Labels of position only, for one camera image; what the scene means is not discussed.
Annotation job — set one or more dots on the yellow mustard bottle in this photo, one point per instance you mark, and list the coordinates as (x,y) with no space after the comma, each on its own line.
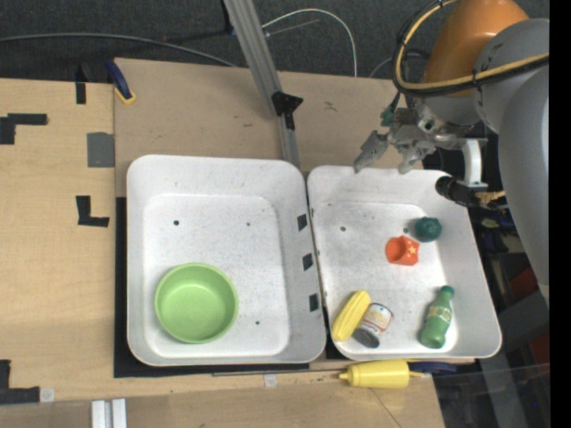
(379,373)

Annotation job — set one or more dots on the green bowl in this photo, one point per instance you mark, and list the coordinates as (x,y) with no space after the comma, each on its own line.
(195,302)

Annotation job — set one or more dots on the black cylinder on white bracket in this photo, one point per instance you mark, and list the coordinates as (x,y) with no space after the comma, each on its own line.
(466,181)

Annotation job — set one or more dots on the dark green round toy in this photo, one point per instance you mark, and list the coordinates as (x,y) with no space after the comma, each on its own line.
(428,228)

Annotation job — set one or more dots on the green bottle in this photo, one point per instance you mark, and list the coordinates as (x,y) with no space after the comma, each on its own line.
(437,321)

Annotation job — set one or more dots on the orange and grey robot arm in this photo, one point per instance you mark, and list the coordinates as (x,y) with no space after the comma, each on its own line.
(513,87)

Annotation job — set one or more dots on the yellow corn cob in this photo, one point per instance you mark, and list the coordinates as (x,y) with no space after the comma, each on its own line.
(350,315)

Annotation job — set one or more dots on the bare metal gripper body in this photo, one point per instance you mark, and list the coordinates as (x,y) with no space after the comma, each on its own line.
(421,129)

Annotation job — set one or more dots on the brown cardboard board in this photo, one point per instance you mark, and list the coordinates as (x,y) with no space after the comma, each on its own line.
(196,118)

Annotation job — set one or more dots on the small white can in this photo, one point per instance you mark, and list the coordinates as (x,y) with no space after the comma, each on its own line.
(374,323)

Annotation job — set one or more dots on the orange cup with star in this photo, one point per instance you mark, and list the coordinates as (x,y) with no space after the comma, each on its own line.
(400,251)

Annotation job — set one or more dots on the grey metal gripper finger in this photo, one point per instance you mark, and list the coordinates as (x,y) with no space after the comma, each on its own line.
(412,156)
(370,152)

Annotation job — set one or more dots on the white plastic tray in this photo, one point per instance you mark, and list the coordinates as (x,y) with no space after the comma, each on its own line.
(209,239)
(383,221)

